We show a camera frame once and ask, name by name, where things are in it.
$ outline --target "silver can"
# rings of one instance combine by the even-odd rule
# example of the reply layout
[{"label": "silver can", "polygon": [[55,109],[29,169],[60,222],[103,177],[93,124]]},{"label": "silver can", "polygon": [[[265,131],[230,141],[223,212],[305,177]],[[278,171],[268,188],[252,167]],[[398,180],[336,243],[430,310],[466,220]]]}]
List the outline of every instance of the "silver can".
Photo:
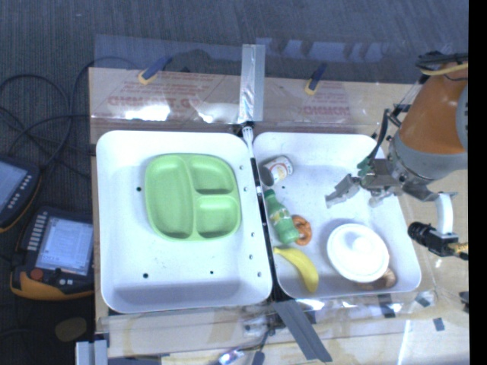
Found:
[{"label": "silver can", "polygon": [[286,156],[282,155],[274,160],[264,164],[260,169],[260,178],[267,186],[282,181],[293,173],[292,162]]}]

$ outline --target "blue and yellow clip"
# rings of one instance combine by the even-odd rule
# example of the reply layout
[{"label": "blue and yellow clip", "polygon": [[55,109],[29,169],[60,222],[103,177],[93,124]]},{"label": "blue and yellow clip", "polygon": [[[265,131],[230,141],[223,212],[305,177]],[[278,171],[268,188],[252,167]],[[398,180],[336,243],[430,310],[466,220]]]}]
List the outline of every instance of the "blue and yellow clip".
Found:
[{"label": "blue and yellow clip", "polygon": [[306,87],[304,87],[304,92],[313,96],[318,90],[318,84],[320,83],[321,76],[326,70],[326,63],[322,63],[317,70],[311,75],[310,79],[306,83]]},{"label": "blue and yellow clip", "polygon": [[171,57],[162,57],[158,59],[151,66],[138,74],[138,81],[143,85],[151,83],[158,76],[158,71],[164,70],[166,65],[172,60]]}]

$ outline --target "green divided plate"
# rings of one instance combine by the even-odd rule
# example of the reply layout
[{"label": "green divided plate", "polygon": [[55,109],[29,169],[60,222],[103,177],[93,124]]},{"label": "green divided plate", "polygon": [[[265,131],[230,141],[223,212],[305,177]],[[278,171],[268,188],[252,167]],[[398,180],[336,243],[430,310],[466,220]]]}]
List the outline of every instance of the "green divided plate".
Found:
[{"label": "green divided plate", "polygon": [[145,171],[145,204],[154,231],[171,240],[211,240],[240,226],[230,166],[206,154],[165,154]]}]

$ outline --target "toy bottle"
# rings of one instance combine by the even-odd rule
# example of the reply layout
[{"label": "toy bottle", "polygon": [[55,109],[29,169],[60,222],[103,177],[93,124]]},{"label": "toy bottle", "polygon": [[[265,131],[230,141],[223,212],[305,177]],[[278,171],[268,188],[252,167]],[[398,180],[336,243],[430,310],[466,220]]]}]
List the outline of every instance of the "toy bottle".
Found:
[{"label": "toy bottle", "polygon": [[286,244],[297,240],[299,238],[299,231],[292,222],[289,210],[277,201],[274,190],[269,189],[265,191],[264,199],[266,201],[269,219],[279,236],[279,240]]}]

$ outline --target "gray carpet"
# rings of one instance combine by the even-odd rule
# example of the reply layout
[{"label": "gray carpet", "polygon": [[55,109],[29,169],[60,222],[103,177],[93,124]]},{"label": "gray carpet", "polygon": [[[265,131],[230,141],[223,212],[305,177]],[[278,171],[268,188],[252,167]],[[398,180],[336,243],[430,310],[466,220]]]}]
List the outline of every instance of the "gray carpet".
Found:
[{"label": "gray carpet", "polygon": [[[42,75],[72,97],[78,74],[97,57],[116,53],[145,63],[149,55],[134,54],[126,46],[133,38],[235,47],[265,44],[269,76],[308,78],[324,60],[324,79],[412,83],[418,78],[417,56],[432,50],[467,52],[468,34],[469,0],[0,0],[0,78]],[[312,49],[320,52],[312,55]],[[188,55],[181,64],[202,72],[212,66],[195,61]],[[127,66],[116,59],[98,65]],[[229,74],[239,73],[234,61],[224,66]],[[5,119],[14,124],[16,118],[27,126],[70,111],[64,97],[42,79],[19,78],[1,89],[0,106],[7,110],[0,110],[2,154],[18,133]],[[74,94],[72,111],[88,113],[86,74]],[[57,120],[34,131],[59,141],[66,128],[66,120]],[[56,163],[36,203],[89,213],[87,119],[73,120],[68,143],[80,151],[62,151],[62,163]],[[53,143],[43,141],[39,148],[22,138],[11,153],[45,164],[55,149]],[[92,299],[44,303],[14,297],[8,259],[23,225],[0,238],[0,363],[74,363],[75,343],[59,341],[54,327],[79,316],[88,321],[88,331],[78,339],[92,339]]]}]

